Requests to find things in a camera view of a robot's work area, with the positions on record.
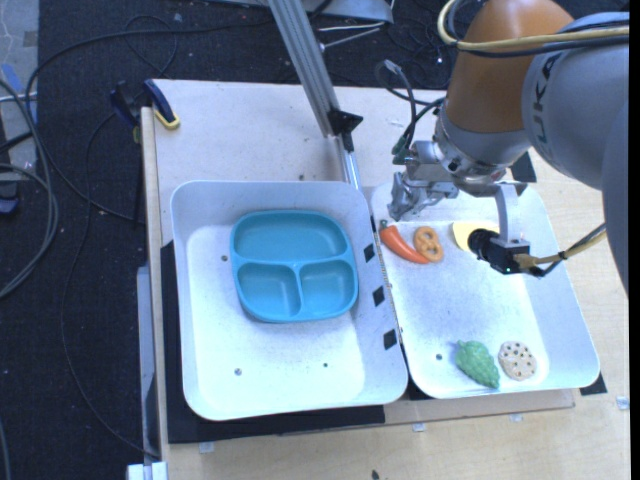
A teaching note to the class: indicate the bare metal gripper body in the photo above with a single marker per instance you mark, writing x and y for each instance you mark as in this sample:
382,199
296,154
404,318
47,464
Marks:
434,165

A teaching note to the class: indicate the beige biscuit with dark dots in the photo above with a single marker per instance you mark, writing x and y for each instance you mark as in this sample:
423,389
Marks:
517,361

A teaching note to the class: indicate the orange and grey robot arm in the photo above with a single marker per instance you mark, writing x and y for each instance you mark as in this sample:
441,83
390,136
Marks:
565,98

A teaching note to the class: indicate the pale wood board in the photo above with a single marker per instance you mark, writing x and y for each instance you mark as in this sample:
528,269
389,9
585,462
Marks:
240,133

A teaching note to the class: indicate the white plastic tray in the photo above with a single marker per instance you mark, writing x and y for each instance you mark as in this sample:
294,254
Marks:
465,308
280,368

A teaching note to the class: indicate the black cylinder on white bracket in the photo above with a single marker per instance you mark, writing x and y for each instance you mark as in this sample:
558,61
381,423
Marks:
506,254

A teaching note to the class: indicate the yellow flat piece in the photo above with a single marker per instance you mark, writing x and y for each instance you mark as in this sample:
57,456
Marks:
461,233

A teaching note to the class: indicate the orange pretzel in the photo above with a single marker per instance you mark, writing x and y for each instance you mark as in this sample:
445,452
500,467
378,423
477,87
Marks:
434,254

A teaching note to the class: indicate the orange carrot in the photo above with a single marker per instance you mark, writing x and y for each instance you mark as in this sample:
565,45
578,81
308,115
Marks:
397,245

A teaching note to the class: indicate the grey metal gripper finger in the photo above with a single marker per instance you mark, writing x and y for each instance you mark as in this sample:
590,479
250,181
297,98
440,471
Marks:
431,195
398,199

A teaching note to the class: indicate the green grapes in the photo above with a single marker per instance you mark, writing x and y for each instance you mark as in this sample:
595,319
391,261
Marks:
479,365

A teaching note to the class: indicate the blue divided plate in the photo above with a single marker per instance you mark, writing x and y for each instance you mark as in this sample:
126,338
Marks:
292,240

